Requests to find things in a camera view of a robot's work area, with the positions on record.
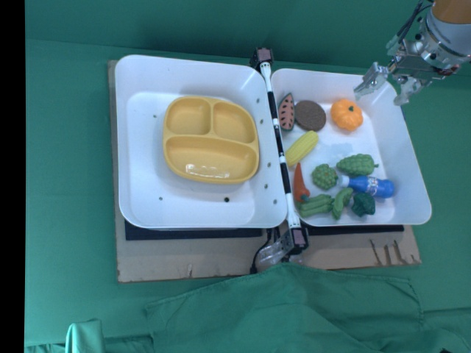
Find red chili pepper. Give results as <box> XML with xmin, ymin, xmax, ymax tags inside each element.
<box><xmin>292</xmin><ymin>162</ymin><xmax>311</xmax><ymax>204</ymax></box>

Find brown round biscuit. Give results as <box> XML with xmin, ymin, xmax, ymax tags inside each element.
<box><xmin>294</xmin><ymin>99</ymin><xmax>327</xmax><ymax>132</ymax></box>

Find yellow divided plate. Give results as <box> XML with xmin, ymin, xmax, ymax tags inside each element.
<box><xmin>162</xmin><ymin>95</ymin><xmax>261</xmax><ymax>185</ymax></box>

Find green broccoli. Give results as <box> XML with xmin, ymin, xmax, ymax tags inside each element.
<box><xmin>350</xmin><ymin>191</ymin><xmax>377</xmax><ymax>218</ymax></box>

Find brown cardboard board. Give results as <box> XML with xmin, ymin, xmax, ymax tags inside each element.
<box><xmin>107</xmin><ymin>60</ymin><xmax>422</xmax><ymax>284</ymax></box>

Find long green bumpy gourd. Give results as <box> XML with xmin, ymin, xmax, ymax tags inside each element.
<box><xmin>336</xmin><ymin>153</ymin><xmax>380</xmax><ymax>177</ymax></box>

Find white plastic tray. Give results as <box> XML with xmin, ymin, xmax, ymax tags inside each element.
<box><xmin>113</xmin><ymin>54</ymin><xmax>288</xmax><ymax>230</ymax></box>
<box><xmin>269</xmin><ymin>68</ymin><xmax>433</xmax><ymax>228</ymax></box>

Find green cloth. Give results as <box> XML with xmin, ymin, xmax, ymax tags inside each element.
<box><xmin>144</xmin><ymin>262</ymin><xmax>471</xmax><ymax>353</ymax></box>

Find yellow corn cob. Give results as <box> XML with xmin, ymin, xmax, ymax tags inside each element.
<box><xmin>284</xmin><ymin>129</ymin><xmax>320</xmax><ymax>168</ymax></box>

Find green bean bundle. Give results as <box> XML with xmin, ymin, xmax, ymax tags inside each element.
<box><xmin>296</xmin><ymin>193</ymin><xmax>336</xmax><ymax>219</ymax></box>

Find green pea pod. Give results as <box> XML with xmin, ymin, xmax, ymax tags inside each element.
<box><xmin>331</xmin><ymin>187</ymin><xmax>355</xmax><ymax>221</ymax></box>

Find orange pumpkin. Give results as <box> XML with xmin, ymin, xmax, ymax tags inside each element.
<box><xmin>330</xmin><ymin>98</ymin><xmax>364</xmax><ymax>132</ymax></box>

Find thin black and white rod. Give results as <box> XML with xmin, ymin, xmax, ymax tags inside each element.
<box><xmin>259</xmin><ymin>61</ymin><xmax>303</xmax><ymax>232</ymax></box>

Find round green bumpy fruit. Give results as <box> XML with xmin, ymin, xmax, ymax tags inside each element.
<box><xmin>311</xmin><ymin>163</ymin><xmax>339</xmax><ymax>192</ymax></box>

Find blue bottle with white cap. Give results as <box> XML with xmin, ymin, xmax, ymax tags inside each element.
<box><xmin>337</xmin><ymin>174</ymin><xmax>396</xmax><ymax>199</ymax></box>

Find red watermelon slice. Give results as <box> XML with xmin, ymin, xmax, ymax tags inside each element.
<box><xmin>277</xmin><ymin>92</ymin><xmax>297</xmax><ymax>132</ymax></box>

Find black block with thin wires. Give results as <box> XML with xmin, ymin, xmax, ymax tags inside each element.
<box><xmin>249</xmin><ymin>47</ymin><xmax>275</xmax><ymax>70</ymax></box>
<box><xmin>288</xmin><ymin>227</ymin><xmax>310</xmax><ymax>252</ymax></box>

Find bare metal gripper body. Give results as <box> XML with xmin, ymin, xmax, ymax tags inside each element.
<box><xmin>389</xmin><ymin>38</ymin><xmax>461</xmax><ymax>85</ymax></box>

